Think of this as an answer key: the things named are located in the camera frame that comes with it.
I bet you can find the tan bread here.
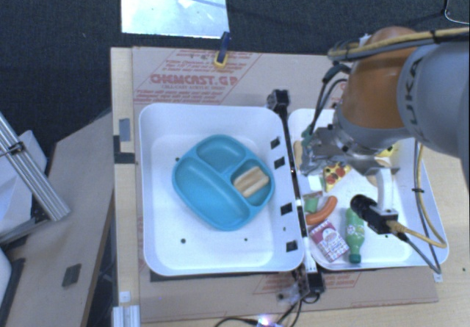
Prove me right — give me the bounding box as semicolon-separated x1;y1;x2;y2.
293;140;304;169

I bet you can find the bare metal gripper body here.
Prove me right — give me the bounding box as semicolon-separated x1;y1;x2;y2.
300;126;400;176

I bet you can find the yellow and red pizza slice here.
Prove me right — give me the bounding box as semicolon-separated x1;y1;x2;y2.
322;162;352;193

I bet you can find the black cylinder on white bracket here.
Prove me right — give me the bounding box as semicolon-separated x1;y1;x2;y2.
350;167;400;236

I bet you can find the blue divided plate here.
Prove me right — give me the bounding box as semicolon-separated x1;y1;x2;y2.
171;134;276;232

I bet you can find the white cube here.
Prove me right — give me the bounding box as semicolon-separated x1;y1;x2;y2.
307;175;325;193

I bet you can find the orange sausage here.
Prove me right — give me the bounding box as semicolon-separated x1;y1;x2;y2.
305;195;339;226

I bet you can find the tan hot dog bun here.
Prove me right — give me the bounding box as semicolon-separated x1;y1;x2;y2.
233;166;271;198

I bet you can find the brown cardboard board red print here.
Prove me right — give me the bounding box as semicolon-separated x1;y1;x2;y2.
131;46;440;323

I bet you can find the white plastic tray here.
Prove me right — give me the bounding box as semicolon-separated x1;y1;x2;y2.
138;102;306;277
288;108;450;271

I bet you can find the green plastic bottle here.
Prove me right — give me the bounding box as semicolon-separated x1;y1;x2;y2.
344;207;366;265

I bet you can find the thin black and white rod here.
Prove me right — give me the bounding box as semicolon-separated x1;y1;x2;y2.
278;104;317;277

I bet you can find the black block with thin wires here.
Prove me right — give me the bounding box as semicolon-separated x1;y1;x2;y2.
292;269;326;298
266;88;292;112

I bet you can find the red and white carton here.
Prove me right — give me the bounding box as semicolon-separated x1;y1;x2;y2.
308;219;350;264

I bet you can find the yellow banana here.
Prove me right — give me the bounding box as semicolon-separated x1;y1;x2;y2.
377;144;400;159

